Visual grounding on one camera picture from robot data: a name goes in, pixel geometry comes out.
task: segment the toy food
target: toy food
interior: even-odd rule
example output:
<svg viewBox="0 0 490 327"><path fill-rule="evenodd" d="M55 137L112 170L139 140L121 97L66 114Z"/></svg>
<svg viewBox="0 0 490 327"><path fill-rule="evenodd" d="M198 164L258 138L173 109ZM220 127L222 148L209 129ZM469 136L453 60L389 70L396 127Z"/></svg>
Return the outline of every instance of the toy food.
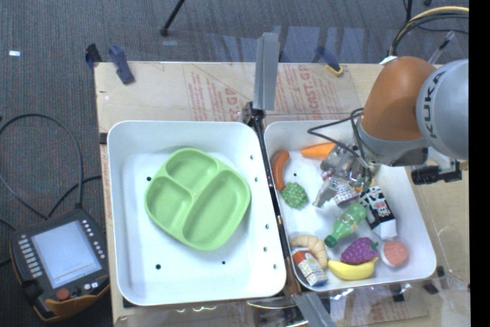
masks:
<svg viewBox="0 0 490 327"><path fill-rule="evenodd" d="M324 239L327 247L333 248L341 238L350 236L368 212L357 202L352 202L347 210L334 223L332 232Z"/></svg>
<svg viewBox="0 0 490 327"><path fill-rule="evenodd" d="M320 286L328 281L325 271L307 247L297 247L292 251L292 259L301 274L311 286Z"/></svg>
<svg viewBox="0 0 490 327"><path fill-rule="evenodd" d="M318 190L313 206L321 208L325 202L333 199L339 205L347 201L352 201L358 197L358 193L351 187L348 180L336 175L330 175L324 179L322 186Z"/></svg>
<svg viewBox="0 0 490 327"><path fill-rule="evenodd" d="M289 161L289 152L286 150L281 150L278 154L276 159L274 159L273 162L273 180L274 180L274 185L276 186L277 191L282 191L284 188L284 179L283 179L283 172L284 172L284 165Z"/></svg>
<svg viewBox="0 0 490 327"><path fill-rule="evenodd" d="M291 208L302 208L308 203L305 189L297 182L286 183L281 191L284 201Z"/></svg>
<svg viewBox="0 0 490 327"><path fill-rule="evenodd" d="M359 237L349 245L340 256L346 264L362 264L378 256L377 243L369 237Z"/></svg>
<svg viewBox="0 0 490 327"><path fill-rule="evenodd" d="M300 234L294 237L289 242L291 248L294 247L307 247L313 254L318 264L322 269L326 269L328 266L328 254L325 248L325 243L319 237L314 234Z"/></svg>
<svg viewBox="0 0 490 327"><path fill-rule="evenodd" d="M381 259L390 267L397 267L408 258L407 246L401 241L387 241L380 249Z"/></svg>
<svg viewBox="0 0 490 327"><path fill-rule="evenodd" d="M379 185L369 188L360 196L361 204L367 209L367 222L381 239L397 236L397 220Z"/></svg>
<svg viewBox="0 0 490 327"><path fill-rule="evenodd" d="M329 260L328 268L339 278L347 281L365 280L374 272L374 266L379 257L362 264L346 264L338 260Z"/></svg>
<svg viewBox="0 0 490 327"><path fill-rule="evenodd" d="M303 150L301 150L301 154L303 157L324 159L328 157L328 154L330 154L330 151L334 147L335 143L333 142L319 143L318 145L305 147Z"/></svg>

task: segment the toy peach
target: toy peach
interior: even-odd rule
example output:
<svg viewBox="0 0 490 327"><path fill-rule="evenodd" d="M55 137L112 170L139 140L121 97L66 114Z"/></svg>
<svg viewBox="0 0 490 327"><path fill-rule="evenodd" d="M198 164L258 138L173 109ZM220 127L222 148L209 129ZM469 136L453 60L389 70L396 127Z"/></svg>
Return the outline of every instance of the toy peach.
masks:
<svg viewBox="0 0 490 327"><path fill-rule="evenodd" d="M407 246L401 241L386 241L380 249L381 259L390 267L398 267L408 258Z"/></svg>

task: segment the blue clamp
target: blue clamp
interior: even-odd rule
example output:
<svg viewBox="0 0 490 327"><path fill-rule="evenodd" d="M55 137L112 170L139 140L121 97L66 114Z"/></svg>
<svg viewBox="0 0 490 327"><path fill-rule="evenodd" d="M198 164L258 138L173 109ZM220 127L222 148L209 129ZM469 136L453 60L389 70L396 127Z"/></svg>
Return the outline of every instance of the blue clamp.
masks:
<svg viewBox="0 0 490 327"><path fill-rule="evenodd" d="M131 70L129 69L124 50L119 45L111 45L109 47L109 56L118 68L116 73L117 75L119 75L121 81L125 85L133 82L135 78L131 74Z"/></svg>
<svg viewBox="0 0 490 327"><path fill-rule="evenodd" d="M325 69L330 71L336 77L339 77L344 72L344 69L337 62L333 53L323 46L318 45L315 49L315 59L318 60L320 57L326 62Z"/></svg>
<svg viewBox="0 0 490 327"><path fill-rule="evenodd" d="M95 44L90 44L85 51L85 61L89 68L93 72L93 65L102 61L97 46Z"/></svg>

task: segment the screen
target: screen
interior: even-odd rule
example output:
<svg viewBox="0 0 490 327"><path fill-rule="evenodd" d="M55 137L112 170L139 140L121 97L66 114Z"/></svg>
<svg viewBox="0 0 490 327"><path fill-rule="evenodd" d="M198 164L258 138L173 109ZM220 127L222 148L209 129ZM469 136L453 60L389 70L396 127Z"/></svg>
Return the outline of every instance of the screen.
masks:
<svg viewBox="0 0 490 327"><path fill-rule="evenodd" d="M102 269L79 221L36 234L32 242L53 289Z"/></svg>

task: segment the toy carrot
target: toy carrot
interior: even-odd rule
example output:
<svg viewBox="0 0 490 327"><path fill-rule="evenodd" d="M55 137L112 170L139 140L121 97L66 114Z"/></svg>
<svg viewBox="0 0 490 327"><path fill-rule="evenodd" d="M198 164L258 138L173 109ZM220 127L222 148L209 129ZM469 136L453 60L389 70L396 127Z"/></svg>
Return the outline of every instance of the toy carrot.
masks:
<svg viewBox="0 0 490 327"><path fill-rule="evenodd" d="M318 145L305 147L301 150L303 157L309 157L313 159L326 159L330 151L335 147L335 143L326 142Z"/></svg>

